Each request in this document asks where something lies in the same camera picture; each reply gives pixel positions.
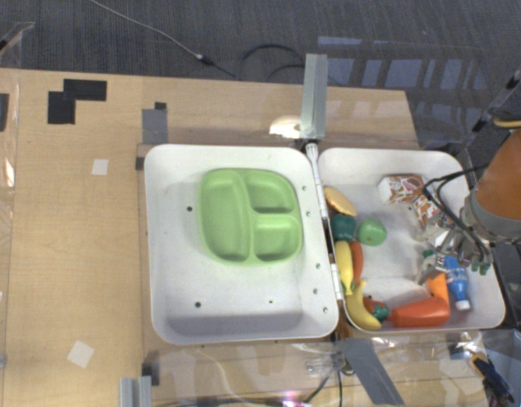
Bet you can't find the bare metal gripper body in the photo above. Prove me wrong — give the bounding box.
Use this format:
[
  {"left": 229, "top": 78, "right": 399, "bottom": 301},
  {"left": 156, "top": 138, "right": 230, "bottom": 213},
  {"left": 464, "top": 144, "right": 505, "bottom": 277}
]
[{"left": 439, "top": 223, "right": 491, "bottom": 270}]

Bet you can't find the orange toy cone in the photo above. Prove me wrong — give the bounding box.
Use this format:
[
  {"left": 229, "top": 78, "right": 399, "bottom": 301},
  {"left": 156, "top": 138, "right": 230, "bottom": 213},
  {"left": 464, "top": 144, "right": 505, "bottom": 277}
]
[{"left": 425, "top": 272, "right": 451, "bottom": 305}]

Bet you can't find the blue bottle with white cap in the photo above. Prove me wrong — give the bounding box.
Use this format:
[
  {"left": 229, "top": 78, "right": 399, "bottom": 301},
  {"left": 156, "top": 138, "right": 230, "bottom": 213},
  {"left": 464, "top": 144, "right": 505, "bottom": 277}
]
[{"left": 442, "top": 254, "right": 473, "bottom": 312}]

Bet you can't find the white plastic tray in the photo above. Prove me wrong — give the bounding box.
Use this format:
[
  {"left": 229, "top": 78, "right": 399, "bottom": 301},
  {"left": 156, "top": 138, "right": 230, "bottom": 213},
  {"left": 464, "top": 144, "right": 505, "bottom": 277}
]
[
  {"left": 143, "top": 142, "right": 340, "bottom": 347},
  {"left": 317, "top": 147, "right": 507, "bottom": 335}
]

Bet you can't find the orange toy bottle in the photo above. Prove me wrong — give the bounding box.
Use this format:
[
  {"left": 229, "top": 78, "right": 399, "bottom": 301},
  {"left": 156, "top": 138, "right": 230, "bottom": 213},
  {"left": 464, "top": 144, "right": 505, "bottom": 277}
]
[{"left": 386, "top": 296, "right": 451, "bottom": 329}]

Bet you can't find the brown patterned packet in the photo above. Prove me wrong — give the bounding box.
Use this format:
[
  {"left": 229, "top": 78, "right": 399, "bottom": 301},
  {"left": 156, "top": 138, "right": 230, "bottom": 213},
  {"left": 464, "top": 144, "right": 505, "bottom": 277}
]
[{"left": 412, "top": 192, "right": 443, "bottom": 229}]

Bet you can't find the red toy strawberry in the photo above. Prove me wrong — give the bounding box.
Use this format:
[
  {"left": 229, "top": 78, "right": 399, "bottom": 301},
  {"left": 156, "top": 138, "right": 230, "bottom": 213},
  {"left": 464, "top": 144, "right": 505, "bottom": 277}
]
[{"left": 362, "top": 296, "right": 391, "bottom": 323}]

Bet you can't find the green toy apple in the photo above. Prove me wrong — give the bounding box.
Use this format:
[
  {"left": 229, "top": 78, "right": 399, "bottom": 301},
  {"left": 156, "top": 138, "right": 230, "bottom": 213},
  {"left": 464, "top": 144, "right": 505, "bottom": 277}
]
[{"left": 356, "top": 217, "right": 389, "bottom": 248}]

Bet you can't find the orange toy carrot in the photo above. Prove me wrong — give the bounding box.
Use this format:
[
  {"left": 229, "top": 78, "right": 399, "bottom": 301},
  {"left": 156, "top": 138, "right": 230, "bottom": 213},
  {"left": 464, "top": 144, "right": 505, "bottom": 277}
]
[{"left": 349, "top": 240, "right": 365, "bottom": 287}]

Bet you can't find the yellow banana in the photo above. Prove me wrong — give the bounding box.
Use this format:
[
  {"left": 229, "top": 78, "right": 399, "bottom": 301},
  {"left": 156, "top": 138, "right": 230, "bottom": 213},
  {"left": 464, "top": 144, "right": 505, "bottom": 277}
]
[{"left": 344, "top": 279, "right": 383, "bottom": 332}]

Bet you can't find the white carton with brown print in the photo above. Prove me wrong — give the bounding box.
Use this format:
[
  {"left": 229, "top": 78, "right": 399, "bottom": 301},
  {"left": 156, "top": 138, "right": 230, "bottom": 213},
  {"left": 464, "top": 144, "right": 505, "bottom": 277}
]
[{"left": 378, "top": 173, "right": 428, "bottom": 205}]

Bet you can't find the yellow toy corn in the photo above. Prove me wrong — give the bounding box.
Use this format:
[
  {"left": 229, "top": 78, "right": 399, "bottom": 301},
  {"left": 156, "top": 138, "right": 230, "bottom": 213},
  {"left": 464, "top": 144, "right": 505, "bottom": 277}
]
[{"left": 333, "top": 239, "right": 356, "bottom": 297}]

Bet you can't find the dark green toy pepper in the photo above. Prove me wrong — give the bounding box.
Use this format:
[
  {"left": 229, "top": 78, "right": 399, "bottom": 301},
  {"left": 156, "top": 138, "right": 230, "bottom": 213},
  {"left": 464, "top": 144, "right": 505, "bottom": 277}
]
[{"left": 330, "top": 213, "right": 357, "bottom": 243}]

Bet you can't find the tan round biscuit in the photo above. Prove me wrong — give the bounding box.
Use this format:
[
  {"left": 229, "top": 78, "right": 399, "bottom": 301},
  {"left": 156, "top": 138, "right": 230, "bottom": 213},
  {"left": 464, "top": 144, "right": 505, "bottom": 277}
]
[{"left": 322, "top": 185, "right": 358, "bottom": 218}]

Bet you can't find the thin black and white rod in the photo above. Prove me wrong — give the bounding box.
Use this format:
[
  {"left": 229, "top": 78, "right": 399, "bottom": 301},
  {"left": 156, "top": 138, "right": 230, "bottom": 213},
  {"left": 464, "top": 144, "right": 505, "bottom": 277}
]
[{"left": 305, "top": 142, "right": 345, "bottom": 301}]

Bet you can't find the green divided plate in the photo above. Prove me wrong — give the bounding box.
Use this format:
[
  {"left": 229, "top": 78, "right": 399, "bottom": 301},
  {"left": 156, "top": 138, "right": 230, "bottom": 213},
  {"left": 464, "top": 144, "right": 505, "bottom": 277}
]
[{"left": 197, "top": 167, "right": 305, "bottom": 267}]

